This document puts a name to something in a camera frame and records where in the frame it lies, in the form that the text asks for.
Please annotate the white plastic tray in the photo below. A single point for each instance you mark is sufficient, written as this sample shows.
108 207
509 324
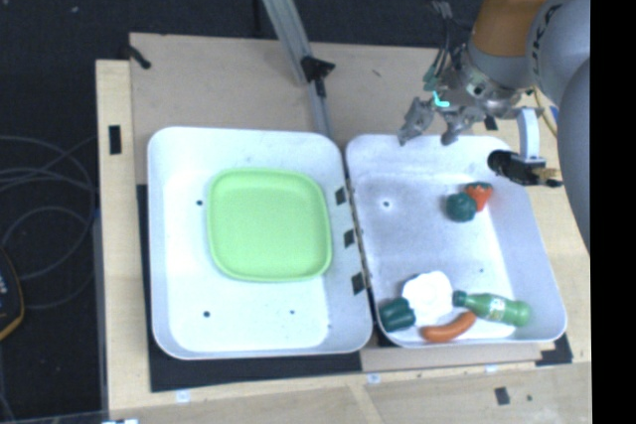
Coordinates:
422 238
184 238

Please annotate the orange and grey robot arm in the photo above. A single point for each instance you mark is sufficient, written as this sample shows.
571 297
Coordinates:
517 15

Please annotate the green plate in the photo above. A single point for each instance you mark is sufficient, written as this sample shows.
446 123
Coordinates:
268 223

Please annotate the brown cardboard board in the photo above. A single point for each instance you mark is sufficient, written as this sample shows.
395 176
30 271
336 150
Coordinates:
223 84

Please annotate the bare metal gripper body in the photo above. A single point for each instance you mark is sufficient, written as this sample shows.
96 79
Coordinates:
484 99

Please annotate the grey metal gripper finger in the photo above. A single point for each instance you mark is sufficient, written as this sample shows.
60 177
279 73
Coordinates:
454 126
416 119

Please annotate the dark green pepper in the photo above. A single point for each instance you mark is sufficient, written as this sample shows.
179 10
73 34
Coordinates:
396 314
460 207

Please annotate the black cylinder on white bracket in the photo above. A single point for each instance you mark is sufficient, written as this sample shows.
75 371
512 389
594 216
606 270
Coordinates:
517 166

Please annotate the orange sausage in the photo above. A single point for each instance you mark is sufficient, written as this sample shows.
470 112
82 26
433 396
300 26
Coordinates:
447 330

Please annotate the green bottle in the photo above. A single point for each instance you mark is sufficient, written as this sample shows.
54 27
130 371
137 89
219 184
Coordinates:
497 309

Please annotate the orange carrot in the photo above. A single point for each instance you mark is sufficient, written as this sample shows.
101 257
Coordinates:
480 194

